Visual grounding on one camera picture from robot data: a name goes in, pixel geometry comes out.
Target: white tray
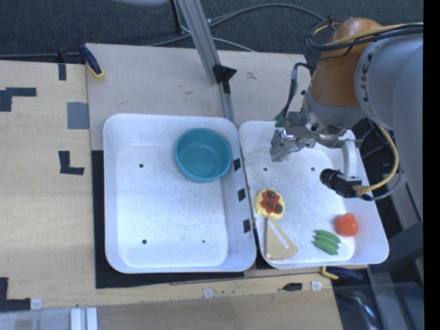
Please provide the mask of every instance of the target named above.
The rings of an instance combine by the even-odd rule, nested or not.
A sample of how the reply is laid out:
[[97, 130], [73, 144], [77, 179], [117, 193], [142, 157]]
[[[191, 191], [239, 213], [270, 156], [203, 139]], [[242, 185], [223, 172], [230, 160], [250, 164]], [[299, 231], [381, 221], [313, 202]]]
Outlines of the white tray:
[[[174, 144], [203, 127], [229, 141], [220, 180], [179, 171]], [[123, 273], [240, 272], [256, 258], [238, 131], [224, 118], [118, 114], [104, 125], [105, 253]]]
[[[279, 226], [296, 244], [299, 252], [282, 260], [267, 260], [278, 269], [325, 265], [360, 265], [381, 263], [388, 256], [388, 241], [373, 201], [345, 199], [324, 186], [319, 179], [325, 168], [343, 169], [342, 151], [319, 144], [292, 153], [284, 162], [272, 162], [270, 141], [275, 122], [251, 121], [239, 128], [246, 179], [253, 201], [262, 188], [278, 191], [285, 200], [284, 215]], [[354, 139], [352, 132], [346, 138]], [[362, 160], [357, 154], [357, 173], [367, 185]], [[335, 232], [334, 220], [341, 214], [355, 214], [359, 232], [355, 237], [341, 237], [339, 254], [330, 255], [316, 248], [312, 241], [314, 230]], [[265, 219], [253, 208], [258, 242], [265, 250]]]

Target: black clip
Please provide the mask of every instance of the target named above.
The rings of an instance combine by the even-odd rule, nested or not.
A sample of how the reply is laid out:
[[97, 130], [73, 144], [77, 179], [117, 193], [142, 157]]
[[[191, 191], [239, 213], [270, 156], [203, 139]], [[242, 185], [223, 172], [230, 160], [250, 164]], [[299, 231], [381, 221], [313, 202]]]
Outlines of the black clip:
[[222, 83], [225, 93], [231, 94], [229, 80], [236, 74], [237, 70], [222, 65], [215, 65], [212, 70], [217, 83]]
[[68, 60], [69, 55], [67, 54], [66, 49], [64, 47], [61, 47], [56, 53], [55, 61], [57, 63], [67, 63]]

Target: red tomato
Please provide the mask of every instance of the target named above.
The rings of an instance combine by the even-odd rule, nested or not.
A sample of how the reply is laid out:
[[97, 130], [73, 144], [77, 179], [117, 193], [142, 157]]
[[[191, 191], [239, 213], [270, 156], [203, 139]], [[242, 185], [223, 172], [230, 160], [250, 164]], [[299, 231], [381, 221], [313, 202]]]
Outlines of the red tomato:
[[336, 232], [341, 236], [352, 237], [358, 233], [358, 223], [350, 212], [339, 217], [335, 222]]

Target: pizza topping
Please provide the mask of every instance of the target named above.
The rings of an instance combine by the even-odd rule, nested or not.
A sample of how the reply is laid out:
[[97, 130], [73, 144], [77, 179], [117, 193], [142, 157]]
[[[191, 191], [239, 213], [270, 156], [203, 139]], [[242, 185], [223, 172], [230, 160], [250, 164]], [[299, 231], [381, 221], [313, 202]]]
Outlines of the pizza topping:
[[263, 200], [260, 202], [261, 206], [266, 209], [266, 212], [280, 214], [283, 212], [283, 206], [279, 203], [280, 196], [273, 190], [266, 190], [263, 193]]
[[281, 205], [281, 204], [279, 204], [279, 203], [277, 203], [276, 205], [275, 205], [275, 211], [274, 211], [276, 214], [280, 214], [280, 213], [282, 213], [283, 212], [283, 206]]
[[266, 195], [270, 198], [270, 199], [275, 199], [276, 198], [276, 193], [273, 190], [269, 190], [266, 192]]

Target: black tape marking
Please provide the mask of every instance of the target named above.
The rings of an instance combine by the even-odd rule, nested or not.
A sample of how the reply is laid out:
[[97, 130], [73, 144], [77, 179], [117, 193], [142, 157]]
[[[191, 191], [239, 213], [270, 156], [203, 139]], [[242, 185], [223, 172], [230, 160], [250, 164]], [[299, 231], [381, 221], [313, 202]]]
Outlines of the black tape marking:
[[250, 231], [250, 219], [243, 220], [243, 233]]
[[67, 103], [67, 128], [89, 128], [89, 105], [83, 102]]
[[240, 158], [234, 160], [234, 171], [237, 171], [241, 167]]
[[67, 173], [70, 175], [83, 175], [84, 168], [72, 168], [70, 167], [70, 152], [69, 151], [59, 151], [58, 156], [60, 157], [60, 173]]
[[36, 88], [7, 87], [5, 91], [0, 91], [0, 111], [12, 110], [13, 96], [36, 96]]
[[7, 91], [0, 91], [0, 111], [12, 110], [12, 97]]
[[36, 88], [6, 87], [11, 96], [36, 96]]
[[302, 283], [288, 283], [282, 288], [284, 291], [301, 291], [303, 289]]
[[30, 298], [8, 300], [8, 278], [0, 278], [0, 311], [28, 311]]
[[58, 79], [67, 80], [67, 69], [65, 63], [58, 64]]
[[239, 201], [242, 201], [243, 199], [246, 198], [246, 191], [244, 188], [240, 189], [238, 191], [238, 194], [239, 194]]

